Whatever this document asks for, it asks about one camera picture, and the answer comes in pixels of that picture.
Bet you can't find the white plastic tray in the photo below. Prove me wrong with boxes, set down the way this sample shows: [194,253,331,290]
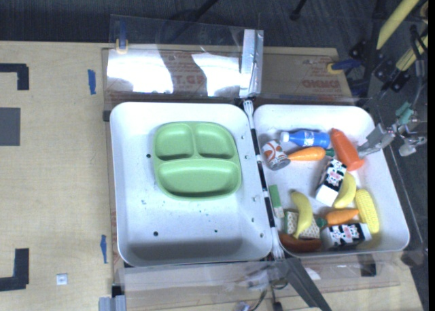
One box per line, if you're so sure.
[253,104,411,259]
[109,100,275,268]

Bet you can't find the green divided plate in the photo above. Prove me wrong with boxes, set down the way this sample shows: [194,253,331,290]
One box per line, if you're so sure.
[152,121,243,201]

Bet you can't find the orange carrot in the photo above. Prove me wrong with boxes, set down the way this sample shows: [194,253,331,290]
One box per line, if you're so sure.
[315,208,360,228]
[287,146,336,162]

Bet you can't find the brown sausage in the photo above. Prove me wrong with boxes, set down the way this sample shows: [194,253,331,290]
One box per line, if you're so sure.
[278,233,323,254]

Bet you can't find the green and white stick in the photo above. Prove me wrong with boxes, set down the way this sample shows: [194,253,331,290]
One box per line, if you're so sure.
[268,184,285,219]

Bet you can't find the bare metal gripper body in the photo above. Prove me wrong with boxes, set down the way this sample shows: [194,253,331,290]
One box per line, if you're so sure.
[387,116,421,141]

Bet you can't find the orange and white can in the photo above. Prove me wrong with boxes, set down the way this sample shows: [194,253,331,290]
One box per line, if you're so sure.
[261,139,292,170]

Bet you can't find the thin black and white rod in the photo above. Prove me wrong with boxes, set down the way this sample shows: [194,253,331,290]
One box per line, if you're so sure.
[243,98,285,260]

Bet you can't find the cow print milk carton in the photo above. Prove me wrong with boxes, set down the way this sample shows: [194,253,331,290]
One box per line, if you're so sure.
[321,223,373,250]
[315,158,348,207]

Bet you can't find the orange bottle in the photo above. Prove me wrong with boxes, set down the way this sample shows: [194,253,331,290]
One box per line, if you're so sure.
[330,128,366,172]

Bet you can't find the blue plastic bottle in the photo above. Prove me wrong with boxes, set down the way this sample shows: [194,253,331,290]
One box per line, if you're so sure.
[279,129,331,149]

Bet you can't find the yellow banana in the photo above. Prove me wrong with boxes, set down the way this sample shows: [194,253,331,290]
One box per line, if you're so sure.
[290,190,313,240]
[332,170,358,209]

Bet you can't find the yellow corn cob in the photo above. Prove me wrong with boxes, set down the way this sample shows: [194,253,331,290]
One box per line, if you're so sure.
[354,189,381,235]

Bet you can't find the beige patterned cracker packet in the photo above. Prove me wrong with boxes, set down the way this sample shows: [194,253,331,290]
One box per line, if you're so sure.
[283,210,322,240]

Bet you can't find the brown cardboard board red print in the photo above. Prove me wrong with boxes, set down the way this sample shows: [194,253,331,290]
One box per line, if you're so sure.
[101,43,402,299]

